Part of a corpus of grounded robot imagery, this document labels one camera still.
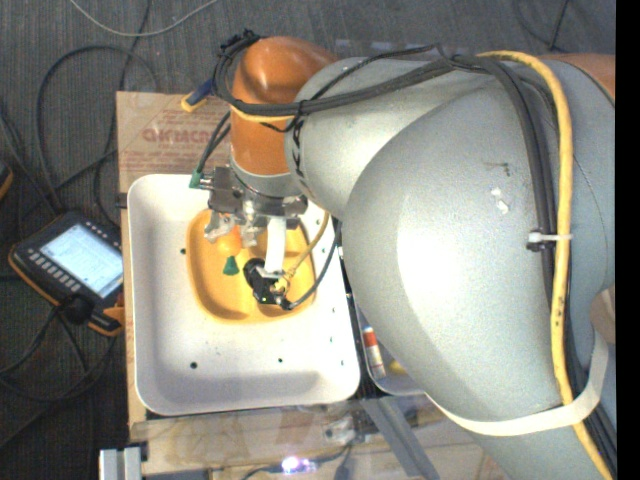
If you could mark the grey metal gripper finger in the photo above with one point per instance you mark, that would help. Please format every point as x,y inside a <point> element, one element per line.
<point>218,225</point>
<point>250,233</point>

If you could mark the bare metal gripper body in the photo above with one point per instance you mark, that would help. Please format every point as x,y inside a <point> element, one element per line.
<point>227,193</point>

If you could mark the orange toy carrot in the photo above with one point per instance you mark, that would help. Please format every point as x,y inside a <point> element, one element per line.
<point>231,248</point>

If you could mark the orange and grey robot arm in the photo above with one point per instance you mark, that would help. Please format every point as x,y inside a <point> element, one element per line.
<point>450,218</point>

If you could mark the yellow divided plate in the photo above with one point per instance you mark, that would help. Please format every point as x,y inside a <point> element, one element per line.
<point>220,293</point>

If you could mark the white plastic tray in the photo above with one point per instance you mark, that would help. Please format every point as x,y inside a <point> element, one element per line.
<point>395,385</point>
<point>225,368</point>

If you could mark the red and white tube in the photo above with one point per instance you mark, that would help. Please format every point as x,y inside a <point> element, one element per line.
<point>373,350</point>

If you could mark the small yellow toy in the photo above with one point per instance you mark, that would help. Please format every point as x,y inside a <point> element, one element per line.
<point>396,367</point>

